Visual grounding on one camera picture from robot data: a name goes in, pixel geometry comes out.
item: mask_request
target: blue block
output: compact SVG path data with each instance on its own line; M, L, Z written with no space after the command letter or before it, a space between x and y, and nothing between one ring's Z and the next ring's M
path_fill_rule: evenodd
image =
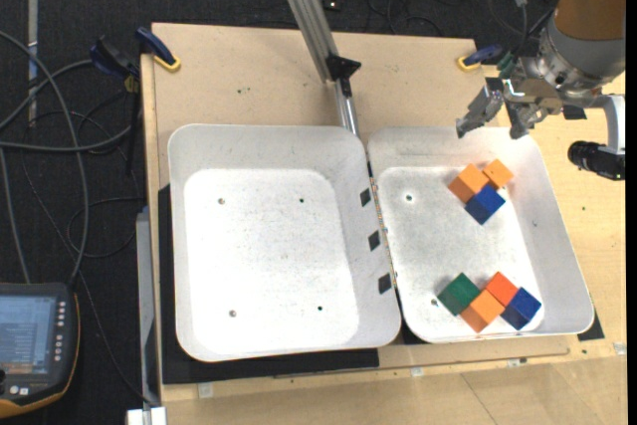
M498 194L493 186L487 184L482 190L471 197L465 206L465 210L473 216L480 225L483 225L504 203L505 199Z
M501 317L515 329L522 329L537 314L541 303L525 288L520 287Z

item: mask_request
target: dark background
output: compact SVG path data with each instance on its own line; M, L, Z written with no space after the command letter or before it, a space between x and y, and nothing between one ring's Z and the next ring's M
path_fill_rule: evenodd
M335 31L471 38L478 48L501 44L512 48L520 36L492 16L488 0L339 0L340 11L328 11ZM530 23L556 0L528 0ZM495 0L499 15L514 27L521 13L513 0ZM39 0L38 56L51 70L89 57L101 35L136 56L133 38L139 26L152 22L222 24L294 28L286 0ZM27 38L27 0L0 0L0 30ZM536 39L524 46L532 54ZM99 141L129 122L131 99L122 83L91 67L60 77L60 87L82 142ZM0 40L0 121L25 97L28 62ZM46 88L38 98L35 125L23 113L0 132L5 141L68 145L68 128L60 105ZM143 150L136 144L132 176L125 168L125 143L119 150L84 157L91 202L88 252L78 293L82 310L80 365L67 395L46 411L36 411L7 424L122 424L129 409L142 402L122 381L109 359L104 335L120 370L139 389L139 347L134 222L144 202ZM11 189L23 249L34 282L63 281L71 272L73 245L81 239L82 188L76 159L7 151ZM22 282L10 223L0 204L0 281ZM92 303L101 320L99 327Z

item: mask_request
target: green cube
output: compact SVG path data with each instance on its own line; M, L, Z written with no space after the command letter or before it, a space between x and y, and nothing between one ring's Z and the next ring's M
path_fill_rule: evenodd
M479 293L480 289L476 284L461 273L438 295L438 301L456 316L468 307Z

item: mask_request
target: screen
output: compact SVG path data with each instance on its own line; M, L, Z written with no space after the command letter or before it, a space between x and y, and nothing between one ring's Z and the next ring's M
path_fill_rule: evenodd
M0 296L0 368L8 374L46 374L54 297Z

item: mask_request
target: orange cube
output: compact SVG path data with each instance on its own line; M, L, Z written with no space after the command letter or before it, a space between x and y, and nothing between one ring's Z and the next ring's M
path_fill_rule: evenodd
M451 181L448 188L466 204L488 182L487 176L476 165L470 163Z
M476 333L479 333L504 311L505 307L489 291L483 290L468 307L460 312L460 317Z
M504 307L511 302L518 291L518 288L500 272L494 274L485 289Z
M498 159L494 159L484 169L483 173L489 179L489 183L499 190L514 178L513 173Z

